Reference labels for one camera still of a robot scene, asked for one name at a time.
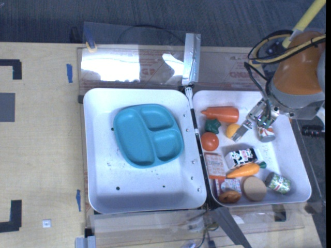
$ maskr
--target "gray floor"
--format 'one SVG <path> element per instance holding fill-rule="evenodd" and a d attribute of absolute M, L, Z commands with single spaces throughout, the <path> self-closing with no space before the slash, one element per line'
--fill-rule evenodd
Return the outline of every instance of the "gray floor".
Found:
<path fill-rule="evenodd" d="M 82 34 L 88 21 L 200 33 L 202 46 L 252 47 L 271 32 L 292 29 L 313 1 L 0 0 L 0 41 L 69 43 L 70 29 Z M 325 31 L 325 7 L 308 28 Z M 326 247 L 325 140 L 303 137 L 298 145 L 313 187 L 307 210 Z"/>

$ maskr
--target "toy can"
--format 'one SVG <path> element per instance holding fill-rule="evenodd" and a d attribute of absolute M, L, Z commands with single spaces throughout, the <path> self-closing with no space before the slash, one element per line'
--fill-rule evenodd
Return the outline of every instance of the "toy can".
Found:
<path fill-rule="evenodd" d="M 286 194 L 291 189 L 291 181 L 286 177 L 271 172 L 265 179 L 265 185 L 281 194 Z"/>
<path fill-rule="evenodd" d="M 245 150 L 231 151 L 225 156 L 225 162 L 229 169 L 238 168 L 248 163 L 254 163 L 261 160 L 258 149 L 247 148 Z"/>
<path fill-rule="evenodd" d="M 267 129 L 258 126 L 258 133 L 260 141 L 263 143 L 272 142 L 276 136 L 273 127 L 269 126 Z"/>

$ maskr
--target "blue divided plate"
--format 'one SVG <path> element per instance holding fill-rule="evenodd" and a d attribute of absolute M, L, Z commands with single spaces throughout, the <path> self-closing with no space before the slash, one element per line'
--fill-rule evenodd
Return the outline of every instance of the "blue divided plate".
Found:
<path fill-rule="evenodd" d="M 168 163 L 183 152 L 177 122 L 162 105 L 144 104 L 121 110 L 114 118 L 114 132 L 124 159 L 137 168 Z"/>

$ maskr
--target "white tray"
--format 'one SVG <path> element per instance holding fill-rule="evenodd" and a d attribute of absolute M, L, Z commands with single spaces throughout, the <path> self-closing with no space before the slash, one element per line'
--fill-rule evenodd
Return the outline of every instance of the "white tray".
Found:
<path fill-rule="evenodd" d="M 115 115 L 139 104 L 160 104 L 174 116 L 184 151 L 175 160 L 136 168 L 122 157 L 112 131 Z M 84 96 L 88 197 L 100 213 L 193 209 L 207 194 L 185 95 L 176 90 L 95 88 Z"/>
<path fill-rule="evenodd" d="M 239 109 L 238 124 L 241 124 L 248 112 L 261 100 L 260 92 L 255 91 L 198 91 L 193 96 L 193 107 L 197 119 L 199 133 L 202 135 L 205 130 L 206 116 L 201 114 L 209 106 L 234 106 Z M 262 160 L 266 162 L 267 168 L 260 169 L 255 175 L 265 180 L 270 172 L 276 172 L 289 178 L 292 181 L 290 192 L 285 195 L 267 190 L 267 195 L 262 201 L 251 202 L 245 196 L 235 204 L 222 204 L 227 207 L 257 206 L 266 204 L 285 204 L 305 202 L 310 198 L 311 185 L 308 179 L 303 160 L 300 155 L 296 139 L 287 117 L 280 115 L 273 123 L 276 139 L 269 143 L 259 141 L 257 132 L 252 129 L 235 143 L 225 136 L 225 130 L 229 124 L 223 123 L 219 128 L 219 147 L 213 151 L 224 156 L 230 151 L 257 148 Z"/>

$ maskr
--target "orange carrot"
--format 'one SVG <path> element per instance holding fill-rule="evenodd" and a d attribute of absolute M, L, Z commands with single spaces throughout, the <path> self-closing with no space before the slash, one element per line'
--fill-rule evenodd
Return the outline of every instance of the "orange carrot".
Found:
<path fill-rule="evenodd" d="M 227 178 L 252 176 L 255 175 L 259 170 L 260 166 L 257 163 L 248 163 L 227 174 Z"/>
<path fill-rule="evenodd" d="M 239 119 L 239 110 L 232 106 L 214 106 L 201 111 L 208 119 L 217 119 L 221 122 L 236 123 Z"/>

